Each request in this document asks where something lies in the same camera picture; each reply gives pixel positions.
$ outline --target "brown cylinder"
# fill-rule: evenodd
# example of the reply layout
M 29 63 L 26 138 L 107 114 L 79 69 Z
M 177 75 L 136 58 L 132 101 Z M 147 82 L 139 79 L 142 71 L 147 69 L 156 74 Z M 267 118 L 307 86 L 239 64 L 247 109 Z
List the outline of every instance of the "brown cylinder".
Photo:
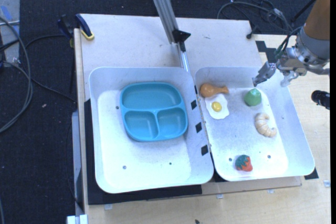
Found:
M 303 28 L 311 38 L 330 40 L 330 0 L 316 0 Z

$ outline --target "blue plate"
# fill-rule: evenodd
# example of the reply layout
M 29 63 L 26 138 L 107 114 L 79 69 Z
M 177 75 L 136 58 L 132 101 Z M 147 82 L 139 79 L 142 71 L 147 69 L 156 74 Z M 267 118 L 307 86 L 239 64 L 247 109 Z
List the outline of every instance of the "blue plate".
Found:
M 141 142 L 183 135 L 188 118 L 178 89 L 166 82 L 141 82 L 126 86 L 120 109 L 127 134 Z

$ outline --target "dark background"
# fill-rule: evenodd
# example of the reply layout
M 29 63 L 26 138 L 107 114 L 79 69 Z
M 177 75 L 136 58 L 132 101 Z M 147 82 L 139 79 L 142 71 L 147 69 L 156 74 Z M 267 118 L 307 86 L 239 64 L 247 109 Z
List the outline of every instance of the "dark background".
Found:
M 172 5 L 176 17 L 216 18 L 221 6 L 230 1 L 172 0 Z M 290 22 L 311 0 L 234 1 L 275 7 Z M 304 24 L 310 9 L 293 23 L 293 28 Z M 75 25 L 73 17 L 77 13 L 157 16 L 152 0 L 20 0 L 20 36 L 28 44 L 42 36 L 59 35 L 57 20 L 61 15 L 66 14 Z M 259 34 L 286 33 L 281 22 L 271 24 L 258 9 L 247 6 L 231 5 L 220 18 L 250 20 Z M 76 110 L 76 85 L 71 79 L 74 53 L 64 36 L 40 39 L 27 51 L 32 77 L 67 97 L 34 83 L 30 106 L 10 129 L 0 134 L 0 197 L 5 220 L 7 224 L 65 223 L 67 216 L 75 214 L 70 191 L 70 123 Z M 0 126 L 21 109 L 26 89 L 27 80 L 22 73 L 14 68 L 2 70 Z

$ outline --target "egg white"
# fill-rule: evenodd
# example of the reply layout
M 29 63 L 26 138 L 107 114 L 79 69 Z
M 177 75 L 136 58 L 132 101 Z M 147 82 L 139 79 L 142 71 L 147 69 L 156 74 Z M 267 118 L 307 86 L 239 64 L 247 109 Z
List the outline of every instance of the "egg white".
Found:
M 227 100 L 225 99 L 224 95 L 222 93 L 215 94 L 211 97 L 205 97 L 204 102 L 206 104 L 206 108 L 210 114 L 211 117 L 213 117 L 216 120 L 221 120 L 229 116 L 229 110 L 227 108 Z M 218 102 L 222 106 L 222 110 L 216 112 L 211 107 L 213 102 Z

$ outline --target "toy food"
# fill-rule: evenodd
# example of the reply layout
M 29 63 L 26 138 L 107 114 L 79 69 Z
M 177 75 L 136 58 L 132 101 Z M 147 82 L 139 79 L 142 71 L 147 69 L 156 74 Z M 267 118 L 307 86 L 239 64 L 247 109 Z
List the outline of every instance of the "toy food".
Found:
M 236 159 L 236 169 L 251 172 L 253 170 L 251 159 L 247 155 L 241 155 Z
M 267 120 L 269 120 L 269 115 L 266 113 L 258 113 L 255 116 L 254 125 L 257 128 L 259 134 L 262 134 L 266 137 L 273 137 L 277 134 L 277 129 L 275 127 L 270 128 L 267 124 Z
M 224 119 L 229 115 L 227 100 L 222 94 L 216 94 L 212 97 L 206 97 L 204 98 L 204 102 L 210 116 L 214 119 Z
M 253 88 L 245 94 L 244 101 L 248 106 L 258 105 L 261 103 L 261 93 L 256 88 Z
M 211 97 L 215 94 L 218 94 L 218 93 L 229 93 L 229 89 L 224 86 L 224 87 L 216 87 L 216 86 L 213 86 L 209 83 L 205 83 L 201 86 L 200 88 L 200 91 L 201 93 L 201 96 L 203 97 Z

